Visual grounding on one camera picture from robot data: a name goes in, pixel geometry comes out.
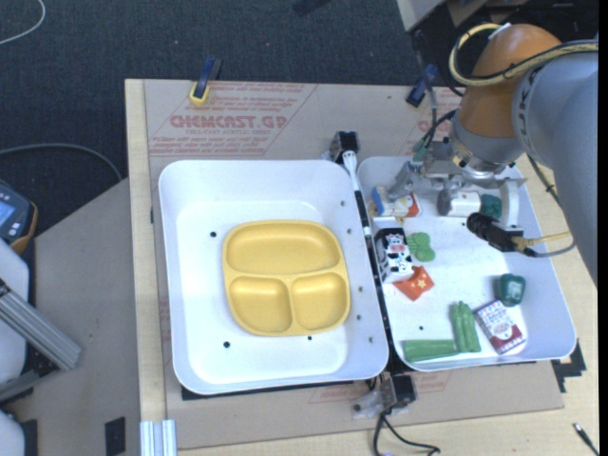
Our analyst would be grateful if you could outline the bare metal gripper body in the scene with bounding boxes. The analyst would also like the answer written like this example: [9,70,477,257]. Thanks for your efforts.
[417,139,506,186]

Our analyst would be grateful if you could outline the white box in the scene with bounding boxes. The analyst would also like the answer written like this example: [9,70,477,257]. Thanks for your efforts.
[448,192,484,219]

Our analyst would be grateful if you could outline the red and white packet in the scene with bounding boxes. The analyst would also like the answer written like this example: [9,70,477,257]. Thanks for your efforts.
[391,192,422,219]

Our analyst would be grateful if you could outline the blue and white carton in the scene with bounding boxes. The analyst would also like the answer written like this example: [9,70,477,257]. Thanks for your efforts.
[370,185,396,219]

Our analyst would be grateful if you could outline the dark green broccoli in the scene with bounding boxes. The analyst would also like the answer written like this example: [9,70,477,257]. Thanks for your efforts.
[479,193,504,219]

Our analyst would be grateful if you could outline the thin black and white rod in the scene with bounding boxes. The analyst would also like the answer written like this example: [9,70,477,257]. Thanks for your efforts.
[342,150,396,375]

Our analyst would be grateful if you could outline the light green leafy vegetable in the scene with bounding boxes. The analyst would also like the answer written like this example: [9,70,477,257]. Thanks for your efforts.
[406,232,437,263]

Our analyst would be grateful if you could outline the white plastic tray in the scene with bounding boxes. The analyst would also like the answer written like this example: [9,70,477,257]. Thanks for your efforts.
[158,159,390,395]
[355,155,578,373]

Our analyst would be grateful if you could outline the black and white cow carton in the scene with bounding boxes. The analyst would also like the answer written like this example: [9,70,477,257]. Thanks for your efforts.
[373,227,414,285]

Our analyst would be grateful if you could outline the red packet with yellow stars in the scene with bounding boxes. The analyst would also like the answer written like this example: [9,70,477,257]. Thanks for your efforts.
[392,265,436,302]

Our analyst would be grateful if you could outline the brown cardboard board red print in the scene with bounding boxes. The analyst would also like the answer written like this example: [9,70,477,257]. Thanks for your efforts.
[142,79,566,450]

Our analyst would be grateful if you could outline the red and white carton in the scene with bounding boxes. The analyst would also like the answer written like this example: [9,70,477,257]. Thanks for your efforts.
[474,298,528,356]

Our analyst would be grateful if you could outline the green celery stalk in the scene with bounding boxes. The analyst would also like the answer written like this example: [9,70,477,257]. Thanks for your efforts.
[402,338,459,364]

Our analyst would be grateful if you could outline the yellow divided plate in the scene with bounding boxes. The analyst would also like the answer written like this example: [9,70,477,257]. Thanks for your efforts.
[221,219,352,337]

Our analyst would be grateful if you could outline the black cylinder on white bracket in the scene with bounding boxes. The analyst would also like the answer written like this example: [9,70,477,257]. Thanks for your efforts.
[465,178,526,254]

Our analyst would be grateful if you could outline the black block with thin wires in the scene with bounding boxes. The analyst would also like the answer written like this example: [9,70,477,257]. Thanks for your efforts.
[379,372,419,410]
[332,130,359,154]

